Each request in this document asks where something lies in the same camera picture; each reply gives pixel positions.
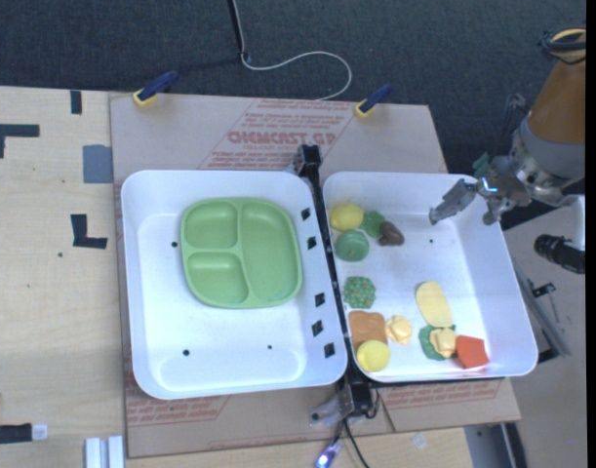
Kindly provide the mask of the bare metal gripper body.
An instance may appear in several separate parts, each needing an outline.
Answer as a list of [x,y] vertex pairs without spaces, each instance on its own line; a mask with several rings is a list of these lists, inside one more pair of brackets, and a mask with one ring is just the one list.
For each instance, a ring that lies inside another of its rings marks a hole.
[[584,176],[583,152],[572,144],[548,144],[532,150],[523,143],[510,152],[475,162],[478,193],[491,209],[527,207],[537,201],[562,208],[584,201],[581,193],[566,189]]

